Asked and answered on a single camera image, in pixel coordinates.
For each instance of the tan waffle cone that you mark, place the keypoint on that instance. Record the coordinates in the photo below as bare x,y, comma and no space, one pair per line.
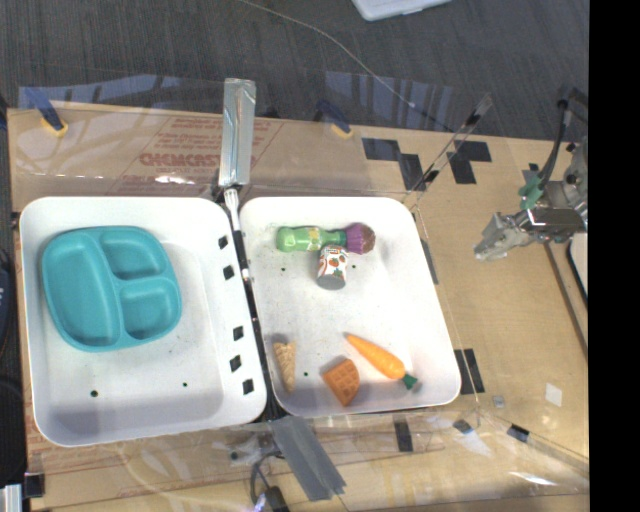
286,362

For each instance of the white can strawberry print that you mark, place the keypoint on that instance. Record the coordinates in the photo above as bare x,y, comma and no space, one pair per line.
331,270

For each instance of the brown cardboard board red print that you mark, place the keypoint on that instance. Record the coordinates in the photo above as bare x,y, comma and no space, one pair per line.
500,320

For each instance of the purple and brown cupcake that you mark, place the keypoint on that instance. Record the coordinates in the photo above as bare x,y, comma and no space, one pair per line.
361,238

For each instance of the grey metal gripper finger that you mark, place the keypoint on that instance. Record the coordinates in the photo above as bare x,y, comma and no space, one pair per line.
510,222
495,247

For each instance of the orange carrot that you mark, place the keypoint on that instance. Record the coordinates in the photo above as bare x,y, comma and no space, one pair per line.
380,359

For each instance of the blue divided plate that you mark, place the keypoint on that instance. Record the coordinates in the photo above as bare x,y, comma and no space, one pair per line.
80,295

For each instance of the white plastic tray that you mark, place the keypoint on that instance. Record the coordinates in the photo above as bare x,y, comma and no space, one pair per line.
310,315
150,400

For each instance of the orange waffle piece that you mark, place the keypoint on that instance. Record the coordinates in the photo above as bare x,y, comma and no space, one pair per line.
344,382

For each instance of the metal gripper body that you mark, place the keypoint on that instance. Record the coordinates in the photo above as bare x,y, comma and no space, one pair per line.
557,218

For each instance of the green bottle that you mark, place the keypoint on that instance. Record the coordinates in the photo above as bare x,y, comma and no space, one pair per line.
300,239

